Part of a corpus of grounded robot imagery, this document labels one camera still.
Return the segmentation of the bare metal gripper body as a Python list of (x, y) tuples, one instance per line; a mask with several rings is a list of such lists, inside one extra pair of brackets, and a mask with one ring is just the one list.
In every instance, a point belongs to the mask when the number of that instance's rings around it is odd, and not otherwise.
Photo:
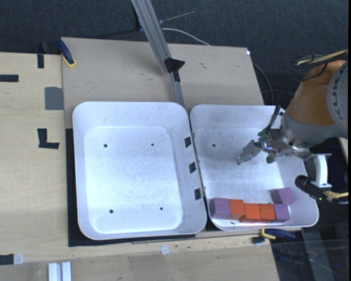
[(285, 131), (281, 128), (260, 131), (259, 143), (261, 143), (262, 151), (267, 154), (296, 156), (302, 160), (306, 160), (312, 155), (309, 143), (297, 139), (291, 131)]

